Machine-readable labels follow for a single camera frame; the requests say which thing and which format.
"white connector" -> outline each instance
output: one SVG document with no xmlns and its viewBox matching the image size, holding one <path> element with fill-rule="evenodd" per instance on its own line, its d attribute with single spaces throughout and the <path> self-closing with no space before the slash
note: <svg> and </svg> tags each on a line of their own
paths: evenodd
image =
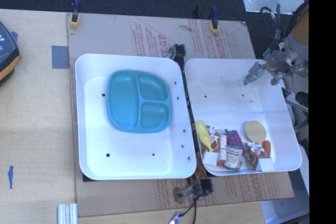
<svg viewBox="0 0 336 224">
<path fill-rule="evenodd" d="M 175 212 L 175 214 L 170 219 L 168 224 L 179 224 L 183 218 L 183 216 L 180 216 L 180 215 L 181 215 L 181 212 Z"/>
</svg>

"white tray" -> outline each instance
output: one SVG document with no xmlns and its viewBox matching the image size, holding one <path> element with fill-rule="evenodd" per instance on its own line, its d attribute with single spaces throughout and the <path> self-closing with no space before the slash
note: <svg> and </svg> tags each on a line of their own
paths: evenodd
<svg viewBox="0 0 336 224">
<path fill-rule="evenodd" d="M 150 72 L 168 86 L 172 117 L 158 133 L 117 130 L 107 112 L 108 79 L 119 70 Z M 94 180 L 187 178 L 196 155 L 181 70 L 168 58 L 86 54 L 75 65 L 79 164 Z"/>
<path fill-rule="evenodd" d="M 270 84 L 268 72 L 246 86 L 243 83 L 256 61 L 263 63 L 256 59 L 189 60 L 185 75 L 194 120 L 223 132 L 236 130 L 243 143 L 251 142 L 245 135 L 245 123 L 259 121 L 271 142 L 274 172 L 296 170 L 301 165 L 301 153 L 281 86 Z M 251 169 L 244 158 L 242 161 L 240 170 L 204 166 L 216 176 L 261 173 Z"/>
</svg>

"cardboard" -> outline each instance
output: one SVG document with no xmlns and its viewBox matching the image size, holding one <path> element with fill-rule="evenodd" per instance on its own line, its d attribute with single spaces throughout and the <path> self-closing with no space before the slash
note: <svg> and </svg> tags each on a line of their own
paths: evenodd
<svg viewBox="0 0 336 224">
<path fill-rule="evenodd" d="M 81 14 L 76 28 L 69 20 L 70 14 L 67 25 L 79 217 L 190 206 L 190 202 L 179 204 L 174 197 L 174 191 L 188 186 L 186 179 L 92 181 L 83 176 L 78 154 L 75 62 L 87 53 L 166 57 L 174 44 L 185 45 L 185 62 L 192 58 L 254 59 L 245 23 L 219 21 L 219 32 L 214 35 L 209 21 L 201 19 Z M 200 161 L 196 171 L 207 177 Z M 213 192 L 201 197 L 198 206 L 293 197 L 287 172 L 210 179 Z"/>
</svg>

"table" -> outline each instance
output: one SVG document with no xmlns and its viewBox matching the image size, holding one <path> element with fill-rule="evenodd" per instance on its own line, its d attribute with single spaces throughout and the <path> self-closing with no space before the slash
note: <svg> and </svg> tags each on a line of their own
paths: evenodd
<svg viewBox="0 0 336 224">
<path fill-rule="evenodd" d="M 67 46 L 67 13 L 0 9 L 18 34 L 22 60 L 0 87 L 0 222 L 57 223 L 76 203 L 69 69 L 53 69 L 51 47 Z M 13 188 L 8 181 L 13 166 Z M 79 218 L 78 223 L 166 223 L 175 209 Z M 191 223 L 192 210 L 183 218 Z M 196 223 L 264 222 L 260 202 L 198 207 Z"/>
</svg>

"blue and yellow clamp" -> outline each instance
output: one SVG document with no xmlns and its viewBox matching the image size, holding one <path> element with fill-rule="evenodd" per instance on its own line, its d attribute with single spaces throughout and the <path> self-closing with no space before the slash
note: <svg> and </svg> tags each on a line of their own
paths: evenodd
<svg viewBox="0 0 336 224">
<path fill-rule="evenodd" d="M 211 7 L 211 21 L 210 21 L 211 32 L 216 34 L 219 31 L 218 25 L 218 11 L 215 6 Z"/>
<path fill-rule="evenodd" d="M 73 27 L 77 27 L 79 24 L 79 17 L 80 14 L 79 12 L 79 4 L 80 4 L 80 0 L 75 0 L 75 3 L 73 5 L 73 13 L 71 13 L 70 15 L 70 26 Z"/>
</svg>

